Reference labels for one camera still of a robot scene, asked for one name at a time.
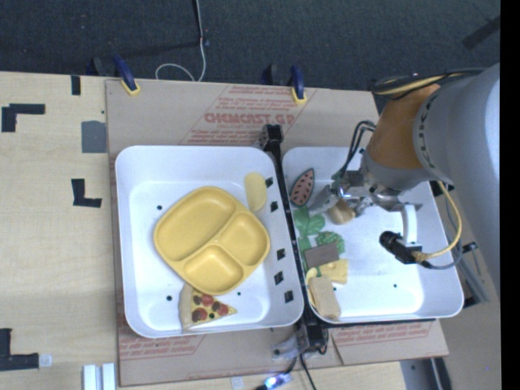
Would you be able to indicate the thin black rod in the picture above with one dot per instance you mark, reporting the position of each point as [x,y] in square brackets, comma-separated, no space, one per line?
[286,201]

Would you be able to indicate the pizza slice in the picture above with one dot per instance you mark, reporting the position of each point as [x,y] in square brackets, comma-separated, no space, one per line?
[203,309]

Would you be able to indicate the tan bread slice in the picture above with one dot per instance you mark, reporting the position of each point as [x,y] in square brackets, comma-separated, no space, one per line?
[326,299]

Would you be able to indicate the brown rectangular biscuit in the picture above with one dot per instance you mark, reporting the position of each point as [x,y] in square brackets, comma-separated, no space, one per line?
[321,255]

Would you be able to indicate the green lettuce leaf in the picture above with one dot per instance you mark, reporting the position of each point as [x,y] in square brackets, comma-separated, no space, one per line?
[304,219]

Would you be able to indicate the yellow divided plate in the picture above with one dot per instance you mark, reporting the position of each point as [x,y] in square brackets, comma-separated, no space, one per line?
[195,230]

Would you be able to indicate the tan bread roll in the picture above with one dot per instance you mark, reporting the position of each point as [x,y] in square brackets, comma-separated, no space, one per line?
[342,213]

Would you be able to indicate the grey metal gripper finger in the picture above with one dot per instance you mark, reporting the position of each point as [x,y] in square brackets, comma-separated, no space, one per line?
[362,207]
[326,199]

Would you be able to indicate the yellow cheese wedge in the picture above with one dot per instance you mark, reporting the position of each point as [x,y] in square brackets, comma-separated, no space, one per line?
[340,270]

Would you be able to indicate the green broccoli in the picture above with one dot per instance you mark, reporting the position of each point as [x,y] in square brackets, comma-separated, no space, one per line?
[330,238]

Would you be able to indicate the pale yellow crisp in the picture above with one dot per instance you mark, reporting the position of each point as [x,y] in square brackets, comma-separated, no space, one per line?
[256,189]

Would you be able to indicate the black cylinder on white bracket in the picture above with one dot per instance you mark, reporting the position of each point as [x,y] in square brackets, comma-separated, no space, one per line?
[400,246]

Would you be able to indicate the red watermelon slice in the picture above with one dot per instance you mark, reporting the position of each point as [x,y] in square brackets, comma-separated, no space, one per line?
[302,189]

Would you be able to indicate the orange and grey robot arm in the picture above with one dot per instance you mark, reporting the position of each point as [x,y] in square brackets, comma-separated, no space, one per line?
[459,136]

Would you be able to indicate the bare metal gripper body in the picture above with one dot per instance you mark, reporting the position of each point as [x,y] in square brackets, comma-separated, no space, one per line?
[380,196]

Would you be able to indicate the white plastic tray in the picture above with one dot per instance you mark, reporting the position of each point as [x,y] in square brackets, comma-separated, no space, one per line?
[146,217]
[382,291]

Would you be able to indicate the brown cardboard board red print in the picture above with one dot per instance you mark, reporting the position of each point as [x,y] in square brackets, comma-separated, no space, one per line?
[162,116]

